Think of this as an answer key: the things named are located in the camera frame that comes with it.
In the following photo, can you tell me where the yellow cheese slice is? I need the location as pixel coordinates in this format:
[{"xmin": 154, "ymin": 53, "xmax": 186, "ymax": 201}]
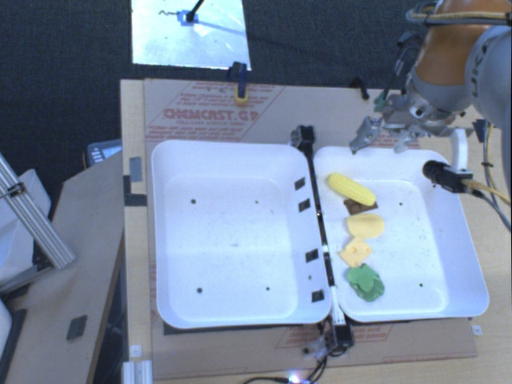
[{"xmin": 338, "ymin": 236, "xmax": 374, "ymax": 267}]

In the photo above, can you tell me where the brown chocolate biscuit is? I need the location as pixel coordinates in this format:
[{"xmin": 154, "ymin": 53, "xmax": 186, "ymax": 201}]
[{"xmin": 343, "ymin": 198, "xmax": 379, "ymax": 215}]

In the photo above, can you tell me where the white plastic tray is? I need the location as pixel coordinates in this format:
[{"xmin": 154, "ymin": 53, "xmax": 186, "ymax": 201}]
[
  {"xmin": 313, "ymin": 145, "xmax": 490, "ymax": 323},
  {"xmin": 150, "ymin": 139, "xmax": 333, "ymax": 330}
]

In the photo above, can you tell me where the yellow corn cob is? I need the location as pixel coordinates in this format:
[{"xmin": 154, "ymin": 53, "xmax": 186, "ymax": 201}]
[{"xmin": 327, "ymin": 172, "xmax": 378, "ymax": 206}]

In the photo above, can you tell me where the black cylinder on white bracket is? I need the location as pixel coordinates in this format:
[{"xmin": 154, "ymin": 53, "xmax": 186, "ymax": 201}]
[{"xmin": 422, "ymin": 127, "xmax": 474, "ymax": 194}]

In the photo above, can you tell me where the green toy lettuce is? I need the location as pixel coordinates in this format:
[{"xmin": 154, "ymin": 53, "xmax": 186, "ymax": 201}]
[{"xmin": 346, "ymin": 264, "xmax": 386, "ymax": 302}]

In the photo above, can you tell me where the yellow half-round toy food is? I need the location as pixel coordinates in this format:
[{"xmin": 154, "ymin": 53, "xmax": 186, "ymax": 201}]
[{"xmin": 346, "ymin": 212, "xmax": 386, "ymax": 240}]

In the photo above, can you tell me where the thin black and white rod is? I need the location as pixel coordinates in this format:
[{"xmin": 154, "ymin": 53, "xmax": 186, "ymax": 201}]
[{"xmin": 303, "ymin": 145, "xmax": 347, "ymax": 327}]

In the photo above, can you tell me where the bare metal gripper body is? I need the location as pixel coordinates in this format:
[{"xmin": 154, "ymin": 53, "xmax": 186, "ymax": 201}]
[{"xmin": 377, "ymin": 94, "xmax": 458, "ymax": 138}]

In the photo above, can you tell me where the brown cardboard board red print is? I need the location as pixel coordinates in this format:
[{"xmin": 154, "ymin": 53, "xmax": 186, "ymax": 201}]
[{"xmin": 142, "ymin": 78, "xmax": 478, "ymax": 380}]

